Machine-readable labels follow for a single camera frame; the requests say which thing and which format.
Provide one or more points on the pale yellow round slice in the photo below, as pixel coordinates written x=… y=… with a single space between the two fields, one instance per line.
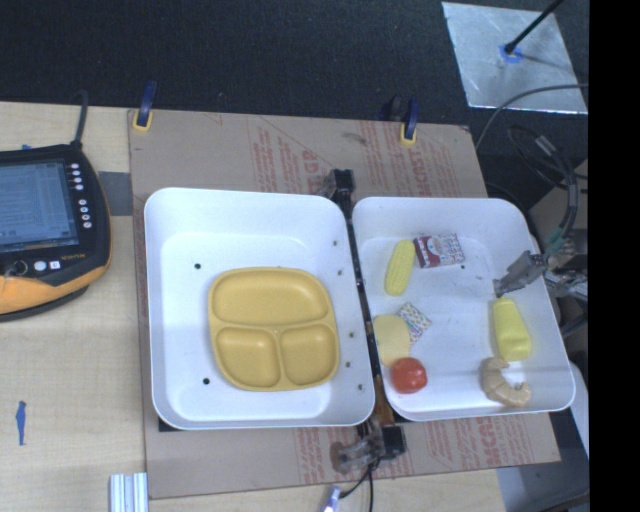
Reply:
x=391 y=337

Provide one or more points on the red and white carton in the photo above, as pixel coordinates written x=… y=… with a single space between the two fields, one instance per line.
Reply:
x=440 y=250

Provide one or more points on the white plastic tray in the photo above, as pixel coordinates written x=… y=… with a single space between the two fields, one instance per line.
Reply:
x=460 y=320
x=190 y=320

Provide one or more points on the yellow squeeze bottle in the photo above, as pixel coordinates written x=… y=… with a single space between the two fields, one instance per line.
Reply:
x=510 y=330

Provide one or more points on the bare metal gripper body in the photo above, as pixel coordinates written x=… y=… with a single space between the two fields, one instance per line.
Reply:
x=567 y=282

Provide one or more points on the small colourful patterned packet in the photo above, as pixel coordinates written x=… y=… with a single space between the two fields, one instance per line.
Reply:
x=417 y=320

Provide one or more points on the beige croissant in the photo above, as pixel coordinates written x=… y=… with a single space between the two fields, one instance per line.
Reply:
x=500 y=385

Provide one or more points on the yellow corn cob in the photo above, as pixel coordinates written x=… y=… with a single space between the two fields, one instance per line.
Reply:
x=400 y=267

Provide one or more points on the brown cardboard board red print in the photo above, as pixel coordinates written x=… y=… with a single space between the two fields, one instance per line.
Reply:
x=210 y=150

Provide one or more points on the yellow divided plate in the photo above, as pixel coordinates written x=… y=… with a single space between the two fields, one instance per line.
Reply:
x=270 y=300

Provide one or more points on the thin black rod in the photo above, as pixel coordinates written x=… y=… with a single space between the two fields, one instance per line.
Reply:
x=358 y=280

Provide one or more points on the red tomato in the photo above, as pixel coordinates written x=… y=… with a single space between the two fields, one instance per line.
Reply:
x=408 y=375

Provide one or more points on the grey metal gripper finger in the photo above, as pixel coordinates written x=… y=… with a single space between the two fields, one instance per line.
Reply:
x=507 y=286
x=527 y=264

